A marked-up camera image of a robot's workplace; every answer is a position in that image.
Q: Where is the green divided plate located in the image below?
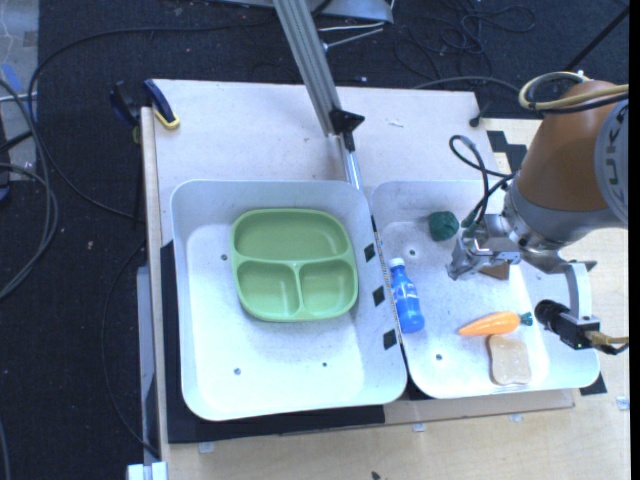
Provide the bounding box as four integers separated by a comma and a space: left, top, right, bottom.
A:
229, 208, 360, 323

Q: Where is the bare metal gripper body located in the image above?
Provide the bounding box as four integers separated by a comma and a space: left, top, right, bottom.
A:
461, 213, 565, 272

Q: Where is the dark green broccoli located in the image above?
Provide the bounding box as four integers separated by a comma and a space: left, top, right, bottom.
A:
428, 210, 460, 243

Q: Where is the white plastic tray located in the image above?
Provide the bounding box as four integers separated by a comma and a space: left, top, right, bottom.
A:
169, 178, 409, 423
370, 180, 601, 400

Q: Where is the tan bread slice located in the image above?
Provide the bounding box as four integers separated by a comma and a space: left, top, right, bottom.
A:
486, 333, 532, 387

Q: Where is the blue plastic bottle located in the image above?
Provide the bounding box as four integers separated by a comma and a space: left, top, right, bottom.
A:
388, 257, 426, 335

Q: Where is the pale flat board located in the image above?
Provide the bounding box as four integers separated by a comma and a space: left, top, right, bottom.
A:
149, 78, 576, 427

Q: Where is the black cylinder on white bracket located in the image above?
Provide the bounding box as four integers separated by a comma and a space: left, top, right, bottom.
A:
533, 260, 602, 352

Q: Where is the brown triangular piece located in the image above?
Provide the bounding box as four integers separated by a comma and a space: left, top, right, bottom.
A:
477, 261, 511, 282

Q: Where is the orange carrot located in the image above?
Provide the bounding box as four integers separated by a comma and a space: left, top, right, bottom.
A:
457, 310, 534, 338

